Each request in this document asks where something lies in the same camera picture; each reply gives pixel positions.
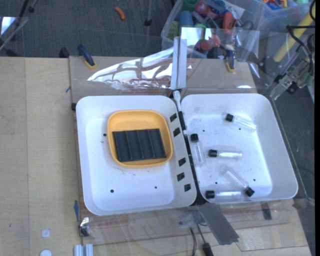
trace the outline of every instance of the glass vial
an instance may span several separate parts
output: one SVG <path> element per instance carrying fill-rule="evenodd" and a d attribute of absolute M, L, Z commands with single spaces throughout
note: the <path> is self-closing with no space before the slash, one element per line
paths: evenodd
<path fill-rule="evenodd" d="M 191 139 L 190 148 L 191 148 L 193 163 L 195 166 L 202 166 L 206 162 L 206 156 L 205 156 L 204 149 L 202 147 L 202 143 L 201 141 L 199 141 L 198 134 L 196 133 L 191 134 L 190 139 Z"/>
<path fill-rule="evenodd" d="M 222 170 L 221 174 L 229 182 L 243 190 L 248 197 L 251 197 L 254 194 L 255 191 L 251 187 L 249 187 L 249 183 L 234 170 L 230 168 L 225 168 Z"/>
<path fill-rule="evenodd" d="M 257 126 L 251 120 L 245 119 L 240 116 L 236 116 L 228 113 L 226 114 L 225 120 L 227 122 L 234 123 L 235 125 L 238 125 L 241 128 L 245 128 L 252 133 L 257 129 Z"/>
<path fill-rule="evenodd" d="M 242 198 L 240 190 L 207 190 L 205 198 L 213 199 L 217 202 L 239 201 Z"/>
<path fill-rule="evenodd" d="M 211 158 L 240 159 L 242 152 L 240 150 L 210 149 L 208 156 Z"/>

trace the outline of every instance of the yellow bowl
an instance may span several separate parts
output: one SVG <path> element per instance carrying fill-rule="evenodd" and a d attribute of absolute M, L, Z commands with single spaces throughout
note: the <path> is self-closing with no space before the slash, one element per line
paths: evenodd
<path fill-rule="evenodd" d="M 166 157 L 121 162 L 117 159 L 116 144 L 113 132 L 159 129 Z M 153 110 L 123 110 L 110 115 L 107 121 L 107 136 L 111 156 L 123 167 L 142 168 L 159 166 L 168 162 L 173 155 L 170 130 L 166 119 Z"/>

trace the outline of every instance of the black cap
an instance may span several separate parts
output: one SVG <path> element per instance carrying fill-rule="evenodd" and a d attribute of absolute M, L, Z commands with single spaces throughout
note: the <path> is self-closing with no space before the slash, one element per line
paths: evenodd
<path fill-rule="evenodd" d="M 216 157 L 218 156 L 218 150 L 210 149 L 208 155 L 209 155 L 209 157 L 211 157 L 211 158 L 216 158 Z"/>
<path fill-rule="evenodd" d="M 251 187 L 248 187 L 244 192 L 248 197 L 251 197 L 255 191 Z"/>
<path fill-rule="evenodd" d="M 225 120 L 228 122 L 232 122 L 234 119 L 234 116 L 232 114 L 226 114 Z"/>
<path fill-rule="evenodd" d="M 192 142 L 198 142 L 199 141 L 198 134 L 196 134 L 196 133 L 191 134 L 190 138 L 191 138 Z"/>
<path fill-rule="evenodd" d="M 215 198 L 215 192 L 213 190 L 207 190 L 205 192 L 205 198 L 207 199 Z"/>

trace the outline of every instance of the white tray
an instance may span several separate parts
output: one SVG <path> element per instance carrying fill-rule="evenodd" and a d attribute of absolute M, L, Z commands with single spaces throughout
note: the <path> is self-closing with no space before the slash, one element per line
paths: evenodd
<path fill-rule="evenodd" d="M 197 133 L 204 150 L 238 149 L 241 160 L 206 158 L 196 167 L 200 192 L 233 189 L 220 175 L 223 165 L 231 167 L 255 193 L 231 197 L 219 204 L 289 199 L 298 183 L 270 102 L 256 93 L 192 94 L 181 107 L 187 133 Z M 168 124 L 173 156 L 155 167 L 130 168 L 117 164 L 111 156 L 107 134 L 109 116 L 123 110 L 153 110 Z M 224 121 L 230 113 L 251 119 L 257 129 L 251 133 Z M 179 118 L 170 120 L 177 108 L 173 100 L 160 95 L 88 96 L 76 105 L 84 203 L 96 215 L 115 215 L 191 205 L 197 196 L 195 181 Z M 176 128 L 181 131 L 173 135 Z M 179 160 L 185 163 L 179 166 Z"/>
<path fill-rule="evenodd" d="M 255 193 L 219 203 L 281 200 L 296 195 L 296 176 L 267 98 L 257 93 L 192 94 L 182 100 L 181 108 L 188 134 L 198 134 L 205 152 L 221 148 L 242 151 L 241 160 L 207 155 L 206 164 L 195 168 L 203 197 L 207 190 L 232 190 L 230 182 L 220 174 L 223 166 L 236 171 Z M 251 133 L 224 121 L 226 113 L 252 120 L 256 131 Z"/>
<path fill-rule="evenodd" d="M 153 110 L 168 124 L 173 144 L 170 161 L 155 167 L 129 168 L 111 156 L 108 117 L 122 110 Z M 84 203 L 96 215 L 179 208 L 196 199 L 196 187 L 175 103 L 165 96 L 88 96 L 76 104 Z M 179 128 L 180 134 L 173 136 Z M 185 163 L 179 166 L 179 160 Z M 177 176 L 183 173 L 184 178 Z"/>

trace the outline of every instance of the wooden table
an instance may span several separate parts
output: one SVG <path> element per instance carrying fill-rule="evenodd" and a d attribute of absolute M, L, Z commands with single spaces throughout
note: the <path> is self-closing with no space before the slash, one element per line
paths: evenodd
<path fill-rule="evenodd" d="M 49 249 L 67 256 L 82 244 L 74 211 L 79 187 L 70 85 L 68 59 L 0 58 L 0 255 L 37 256 Z M 311 255 L 297 210 L 292 200 L 286 204 L 288 223 L 236 229 L 237 244 L 217 245 L 205 234 L 214 255 Z M 50 235 L 42 237 L 46 229 Z M 191 255 L 191 236 L 97 245 L 94 255 L 164 255 L 182 244 L 187 248 L 170 255 Z"/>

